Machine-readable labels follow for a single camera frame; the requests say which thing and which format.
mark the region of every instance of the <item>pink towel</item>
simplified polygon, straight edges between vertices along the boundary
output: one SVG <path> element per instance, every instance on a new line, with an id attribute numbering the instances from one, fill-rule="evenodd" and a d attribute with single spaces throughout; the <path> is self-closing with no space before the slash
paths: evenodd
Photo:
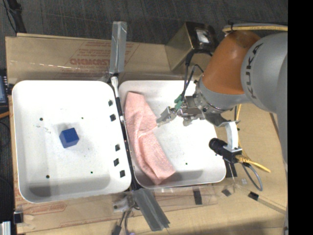
<path id="1" fill-rule="evenodd" d="M 127 93 L 125 120 L 130 143 L 142 171 L 159 185 L 175 170 L 153 133 L 157 127 L 156 119 L 143 95 Z"/>

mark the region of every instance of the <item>blue cube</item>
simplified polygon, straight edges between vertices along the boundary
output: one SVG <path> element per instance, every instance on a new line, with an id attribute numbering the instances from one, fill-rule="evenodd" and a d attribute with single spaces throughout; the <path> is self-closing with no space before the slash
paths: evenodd
<path id="1" fill-rule="evenodd" d="M 63 147 L 68 148 L 76 145 L 79 141 L 79 137 L 75 131 L 75 128 L 70 128 L 61 132 L 60 140 Z"/>

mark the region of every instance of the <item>black square hole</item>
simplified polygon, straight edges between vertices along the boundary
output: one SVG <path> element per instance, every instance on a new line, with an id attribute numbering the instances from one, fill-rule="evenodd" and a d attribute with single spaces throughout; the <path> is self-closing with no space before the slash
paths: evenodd
<path id="1" fill-rule="evenodd" d="M 112 115 L 110 116 L 110 118 L 111 118 L 111 121 L 116 120 L 116 116 L 115 116 L 114 114 L 112 114 Z"/>
<path id="2" fill-rule="evenodd" d="M 125 171 L 124 171 L 124 170 L 120 171 L 120 172 L 119 172 L 119 176 L 120 176 L 121 178 L 124 177 L 124 176 L 125 176 Z"/>
<path id="3" fill-rule="evenodd" d="M 118 159 L 115 159 L 113 162 L 114 162 L 114 166 L 117 166 L 119 164 L 119 160 Z"/>

